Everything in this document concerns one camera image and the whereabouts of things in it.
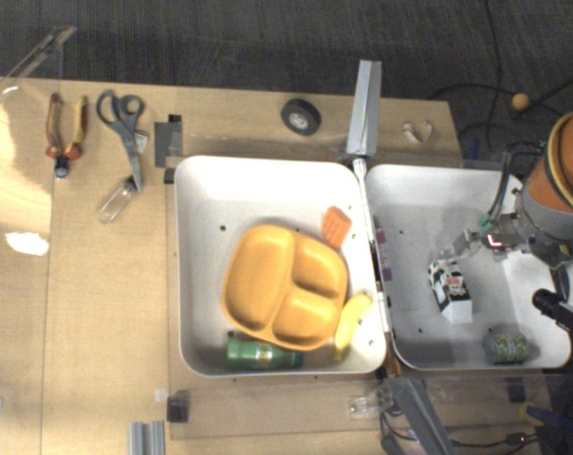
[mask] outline scissor handle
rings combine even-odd
[[[114,119],[107,119],[102,111],[102,103],[107,99],[110,99],[110,109],[112,110],[112,115],[114,115]],[[99,98],[97,99],[97,116],[99,119],[107,126],[112,127],[112,125],[120,119],[120,116],[116,114],[116,109],[114,107],[114,101],[116,97],[112,91],[103,91]]]
[[[137,126],[137,120],[143,113],[143,100],[139,96],[126,95],[118,100],[118,111],[120,117],[129,130],[135,133],[135,126]]]
[[[102,103],[110,99],[110,110],[113,119],[108,119],[102,111]],[[134,111],[129,111],[131,103],[135,104]],[[113,91],[103,91],[97,99],[97,115],[99,119],[110,128],[115,128],[119,123],[123,124],[131,133],[135,133],[137,120],[143,113],[143,101],[135,95],[127,95],[123,98],[116,98]]]

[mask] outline metal bracket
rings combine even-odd
[[[190,393],[177,391],[166,401],[166,419],[169,423],[187,423],[190,419]]]
[[[153,421],[146,425],[131,423],[128,428],[129,455],[164,455],[164,422]]]
[[[447,430],[440,423],[423,383],[404,376],[386,379],[384,383],[426,453],[454,455]]]
[[[373,156],[378,148],[381,63],[360,61],[345,152]]]
[[[183,129],[180,115],[169,115],[166,123],[154,123],[156,167],[166,167],[167,156],[183,154]]]

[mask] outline banana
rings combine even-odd
[[[343,306],[342,316],[334,335],[334,360],[342,360],[343,350],[350,343],[360,317],[370,305],[371,297],[360,292],[352,296]]]

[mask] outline glass panel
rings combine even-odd
[[[51,161],[34,158],[46,149],[48,97],[60,88],[67,34],[51,34],[0,79],[0,453],[41,446],[54,180]]]

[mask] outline pliers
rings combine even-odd
[[[86,131],[86,108],[88,100],[86,96],[82,96],[76,103],[76,123],[74,136],[71,138],[69,145],[65,151],[61,146],[61,139],[59,138],[59,112],[63,105],[61,97],[58,93],[53,93],[50,96],[50,103],[48,105],[48,116],[46,118],[46,140],[48,141],[48,148],[46,148],[46,156],[49,156],[55,161],[55,175],[58,178],[65,178],[69,172],[69,162],[78,160],[82,155],[81,144],[84,140],[84,133]]]

